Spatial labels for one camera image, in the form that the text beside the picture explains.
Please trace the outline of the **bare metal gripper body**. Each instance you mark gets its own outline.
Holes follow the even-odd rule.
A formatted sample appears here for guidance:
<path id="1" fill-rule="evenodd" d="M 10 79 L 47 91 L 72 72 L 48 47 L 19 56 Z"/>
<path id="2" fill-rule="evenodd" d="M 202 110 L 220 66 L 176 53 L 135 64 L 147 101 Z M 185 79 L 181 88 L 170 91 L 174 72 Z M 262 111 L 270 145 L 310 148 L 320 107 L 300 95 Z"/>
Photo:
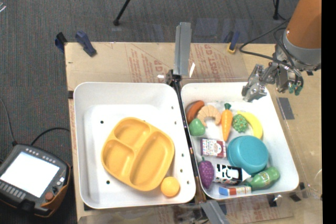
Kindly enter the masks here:
<path id="1" fill-rule="evenodd" d="M 274 84 L 279 93 L 288 91 L 290 94 L 300 94 L 303 89 L 303 77 L 294 67 L 290 55 L 281 46 L 275 46 L 272 61 L 269 62 L 262 76 L 263 82 Z"/>

